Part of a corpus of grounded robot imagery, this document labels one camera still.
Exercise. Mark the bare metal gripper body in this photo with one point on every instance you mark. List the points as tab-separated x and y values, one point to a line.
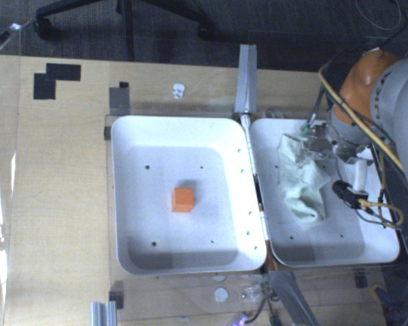
321	144

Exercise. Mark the pale green cloth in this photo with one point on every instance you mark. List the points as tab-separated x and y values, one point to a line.
301	185

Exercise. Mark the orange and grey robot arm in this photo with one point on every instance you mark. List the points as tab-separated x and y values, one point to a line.
398	93

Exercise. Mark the white plastic tray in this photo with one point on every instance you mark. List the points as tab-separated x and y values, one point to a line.
177	236
340	239

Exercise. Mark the orange cube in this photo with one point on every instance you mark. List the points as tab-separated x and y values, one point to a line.
182	199

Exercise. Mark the black cylinder on white bracket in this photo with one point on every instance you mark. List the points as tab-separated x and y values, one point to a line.
347	191

